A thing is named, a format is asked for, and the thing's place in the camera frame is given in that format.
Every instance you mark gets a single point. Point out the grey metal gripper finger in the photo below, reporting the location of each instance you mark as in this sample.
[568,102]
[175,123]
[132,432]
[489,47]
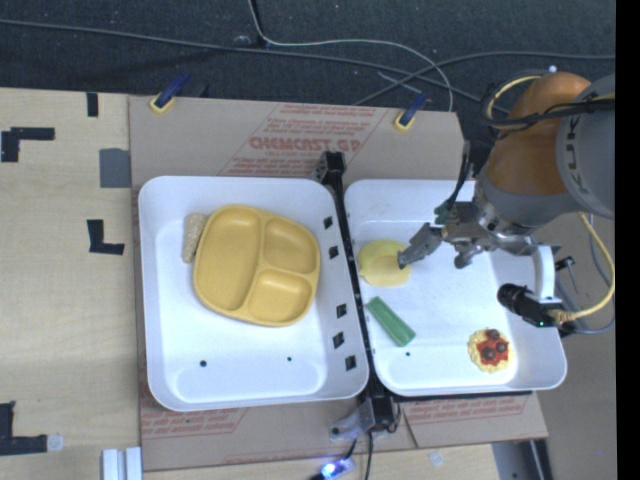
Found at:
[420,248]
[466,257]

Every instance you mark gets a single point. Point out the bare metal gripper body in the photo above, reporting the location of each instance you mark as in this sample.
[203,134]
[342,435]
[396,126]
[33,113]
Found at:
[472,225]

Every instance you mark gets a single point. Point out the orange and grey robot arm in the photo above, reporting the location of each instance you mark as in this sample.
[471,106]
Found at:
[535,163]

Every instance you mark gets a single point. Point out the white plastic tray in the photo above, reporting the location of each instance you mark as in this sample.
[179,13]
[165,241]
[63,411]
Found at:
[450,298]
[240,363]

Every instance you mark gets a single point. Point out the yellow toy lemon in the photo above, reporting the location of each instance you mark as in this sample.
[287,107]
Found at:
[377,265]

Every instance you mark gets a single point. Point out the green celery stick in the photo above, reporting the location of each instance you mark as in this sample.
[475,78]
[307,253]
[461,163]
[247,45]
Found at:
[392,322]

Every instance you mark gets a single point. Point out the yellow spaghetti with meatballs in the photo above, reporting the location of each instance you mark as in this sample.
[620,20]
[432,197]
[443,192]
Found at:
[489,350]

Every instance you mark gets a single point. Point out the yellow divided plate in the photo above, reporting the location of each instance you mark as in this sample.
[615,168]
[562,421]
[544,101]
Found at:
[250,263]

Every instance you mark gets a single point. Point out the pale yellow corn cob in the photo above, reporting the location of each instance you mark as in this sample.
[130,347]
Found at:
[192,235]

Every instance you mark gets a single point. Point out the brown cardboard board red print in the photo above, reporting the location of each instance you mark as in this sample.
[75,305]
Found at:
[210,138]

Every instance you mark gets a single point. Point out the black cylinder on white bracket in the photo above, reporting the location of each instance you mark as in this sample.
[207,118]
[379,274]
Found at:
[522,303]

